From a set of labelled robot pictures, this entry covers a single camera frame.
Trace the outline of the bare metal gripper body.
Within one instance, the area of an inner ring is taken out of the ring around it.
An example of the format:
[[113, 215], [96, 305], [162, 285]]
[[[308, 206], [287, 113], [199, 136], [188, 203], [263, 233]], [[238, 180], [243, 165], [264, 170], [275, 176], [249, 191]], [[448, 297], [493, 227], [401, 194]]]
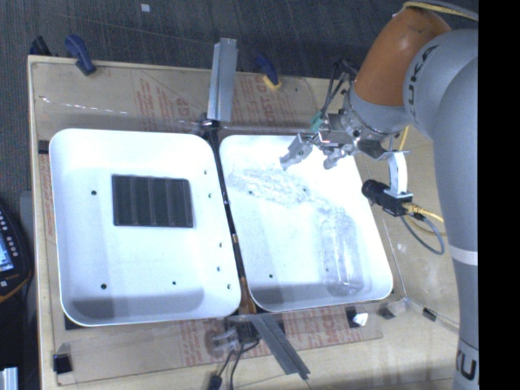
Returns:
[[362, 152], [374, 159], [387, 152], [381, 143], [391, 137], [369, 126], [355, 110], [319, 111], [312, 119], [312, 132], [312, 141], [321, 150], [336, 149], [348, 155]]

